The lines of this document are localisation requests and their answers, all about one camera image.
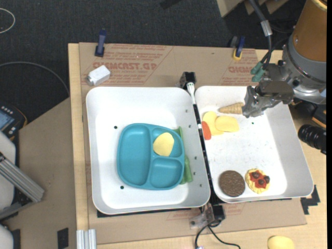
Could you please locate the blue divided plate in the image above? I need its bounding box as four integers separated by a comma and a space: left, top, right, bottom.
116, 122, 186, 191

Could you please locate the white plastic tray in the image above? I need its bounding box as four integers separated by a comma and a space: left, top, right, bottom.
193, 85, 315, 204
85, 86, 212, 215

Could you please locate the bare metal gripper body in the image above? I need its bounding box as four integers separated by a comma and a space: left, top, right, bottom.
255, 60, 327, 105

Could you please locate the thin black and white rod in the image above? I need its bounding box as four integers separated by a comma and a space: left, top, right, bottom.
186, 82, 216, 205

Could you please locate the small white bottle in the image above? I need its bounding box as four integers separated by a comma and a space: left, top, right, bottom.
85, 64, 112, 87

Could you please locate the orange carrot slice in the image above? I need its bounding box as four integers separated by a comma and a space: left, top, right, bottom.
201, 120, 212, 141

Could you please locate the black cylinder on white bracket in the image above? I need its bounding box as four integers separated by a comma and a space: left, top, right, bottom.
297, 123, 327, 156

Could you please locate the yellow spaghetti with meatballs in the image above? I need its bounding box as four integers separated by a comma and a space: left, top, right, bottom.
244, 168, 271, 195

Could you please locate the tan ice cream cone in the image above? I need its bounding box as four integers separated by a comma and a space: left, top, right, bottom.
218, 102, 245, 115

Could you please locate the yellow rounded toy food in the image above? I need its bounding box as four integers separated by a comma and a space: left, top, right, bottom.
267, 235, 295, 249

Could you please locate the yellow potato chip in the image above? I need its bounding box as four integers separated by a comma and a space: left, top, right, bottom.
202, 110, 225, 136
152, 132, 175, 157
214, 115, 240, 133

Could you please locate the brown cardboard board red print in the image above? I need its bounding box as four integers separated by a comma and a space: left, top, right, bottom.
78, 42, 308, 245

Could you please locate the green lettuce leaf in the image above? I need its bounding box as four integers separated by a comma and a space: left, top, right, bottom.
173, 126, 194, 185

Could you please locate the brown round biscuit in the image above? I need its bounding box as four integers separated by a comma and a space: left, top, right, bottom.
218, 170, 246, 198

